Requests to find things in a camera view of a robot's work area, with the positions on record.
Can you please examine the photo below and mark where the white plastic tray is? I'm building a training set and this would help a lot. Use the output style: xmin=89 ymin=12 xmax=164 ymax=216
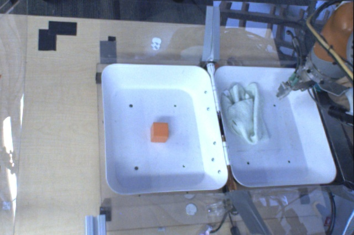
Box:
xmin=214 ymin=65 xmax=337 ymax=189
xmin=101 ymin=63 xmax=229 ymax=196

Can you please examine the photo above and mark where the pale green towel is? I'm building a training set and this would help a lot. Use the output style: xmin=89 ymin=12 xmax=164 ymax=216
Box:
xmin=220 ymin=82 xmax=270 ymax=145

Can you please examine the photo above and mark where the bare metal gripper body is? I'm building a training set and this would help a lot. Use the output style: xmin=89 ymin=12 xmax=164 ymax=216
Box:
xmin=287 ymin=62 xmax=325 ymax=92

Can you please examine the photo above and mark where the orange cube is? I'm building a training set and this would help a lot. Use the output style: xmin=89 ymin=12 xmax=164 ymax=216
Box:
xmin=150 ymin=122 xmax=170 ymax=143

